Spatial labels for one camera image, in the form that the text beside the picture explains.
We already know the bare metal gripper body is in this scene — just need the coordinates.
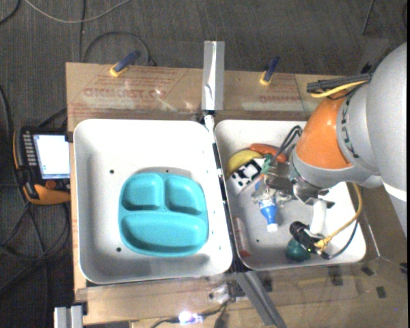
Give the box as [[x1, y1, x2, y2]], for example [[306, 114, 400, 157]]
[[263, 161, 297, 198]]

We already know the blue and white bottle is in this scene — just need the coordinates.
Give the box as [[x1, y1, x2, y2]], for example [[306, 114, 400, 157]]
[[252, 196, 281, 234]]

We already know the black and white carton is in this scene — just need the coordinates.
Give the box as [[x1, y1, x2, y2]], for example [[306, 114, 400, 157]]
[[225, 159, 266, 197]]

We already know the orange sausage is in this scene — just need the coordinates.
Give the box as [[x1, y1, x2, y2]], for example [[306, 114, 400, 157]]
[[249, 143, 288, 164]]

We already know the yellow banana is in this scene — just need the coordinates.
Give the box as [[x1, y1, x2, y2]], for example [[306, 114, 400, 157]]
[[227, 149, 266, 179]]

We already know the dark green round object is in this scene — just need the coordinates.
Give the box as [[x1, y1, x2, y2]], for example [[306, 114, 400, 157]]
[[285, 237, 312, 263]]

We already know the white plastic tray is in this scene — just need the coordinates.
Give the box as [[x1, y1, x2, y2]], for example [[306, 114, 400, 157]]
[[213, 119, 368, 272], [72, 118, 234, 286]]

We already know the blue divided plate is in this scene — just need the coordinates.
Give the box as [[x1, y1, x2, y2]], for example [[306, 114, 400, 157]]
[[118, 172, 210, 258]]

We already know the brown cardboard board red print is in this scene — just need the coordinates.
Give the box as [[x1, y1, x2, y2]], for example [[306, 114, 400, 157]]
[[65, 62, 380, 325]]

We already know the black cylinder on white bracket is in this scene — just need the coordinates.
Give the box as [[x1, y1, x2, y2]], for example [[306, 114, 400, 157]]
[[289, 196, 336, 256]]

